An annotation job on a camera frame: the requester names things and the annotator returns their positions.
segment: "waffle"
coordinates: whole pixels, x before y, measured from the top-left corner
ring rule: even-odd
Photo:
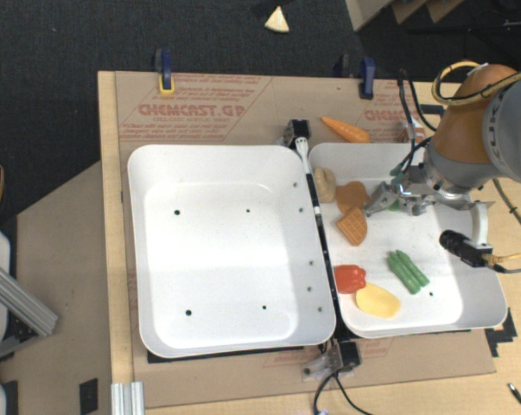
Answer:
[[[359,207],[353,207],[343,218],[338,220],[337,227],[354,246],[359,246],[367,235],[367,221]]]
[[[345,186],[337,187],[335,200],[341,213],[346,214],[352,208],[364,210],[364,206],[370,200],[370,196],[365,191],[364,183],[349,182]]]

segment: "yellow cable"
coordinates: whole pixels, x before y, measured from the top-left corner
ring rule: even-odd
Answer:
[[[483,254],[482,257],[488,261],[489,265],[496,265],[497,263],[504,263],[505,261],[511,261],[513,259],[521,259],[521,252],[504,256],[492,255],[491,253],[488,253]]]
[[[441,83],[442,79],[449,75],[451,72],[453,72],[455,69],[461,68],[461,67],[471,67],[476,68],[481,66],[479,63],[475,61],[458,61],[457,63],[454,63],[448,67],[445,67],[442,69],[439,74],[436,76],[435,80],[433,80],[433,86],[431,87],[431,93],[433,94],[433,98],[438,101],[439,103],[442,103],[443,105],[469,105],[470,103],[473,103],[475,101],[486,99],[490,97],[491,95],[495,94],[500,89],[507,87],[516,81],[521,80],[521,71],[518,73],[514,73],[500,81],[497,81],[496,83],[487,86],[485,89],[478,93],[472,93],[467,96],[463,96],[460,98],[455,97],[442,97],[440,94],[441,89]]]

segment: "blue clamp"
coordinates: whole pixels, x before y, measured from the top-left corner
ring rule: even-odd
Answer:
[[[158,72],[158,87],[162,94],[171,94],[175,90],[172,75],[172,54],[169,49],[159,48],[155,51],[153,62],[155,72]]]
[[[359,84],[360,98],[373,99],[373,80],[375,78],[375,61],[370,57],[365,57],[360,62],[360,77],[362,82]]]

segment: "dark floor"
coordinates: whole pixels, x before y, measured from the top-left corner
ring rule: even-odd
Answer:
[[[347,53],[377,78],[405,68],[432,80],[468,58],[521,69],[521,30],[466,27],[521,21],[521,0],[466,0],[441,22],[425,8],[403,25],[383,10],[354,32],[344,0],[285,0],[288,35],[264,29],[274,0],[0,0],[0,163],[21,212],[99,160],[98,70],[150,70],[170,48],[176,72],[331,77]],[[411,29],[461,28],[453,34]]]

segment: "cardboard sheet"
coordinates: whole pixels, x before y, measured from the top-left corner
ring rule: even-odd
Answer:
[[[318,348],[149,363],[137,321],[136,267],[127,161],[144,144],[273,144],[293,119],[310,123],[310,148],[342,142],[321,116],[366,129],[374,143],[396,142],[405,116],[397,82],[376,80],[374,98],[359,98],[355,79],[175,74],[162,96],[154,73],[116,72],[134,379],[148,408],[314,391],[301,364]],[[411,111],[415,112],[413,103]],[[495,371],[483,331],[358,339],[363,364],[345,386],[489,374]]]
[[[101,176],[96,163],[17,216],[16,277],[59,316],[51,336],[0,362],[20,415],[80,413],[86,385],[93,414],[111,413]]]

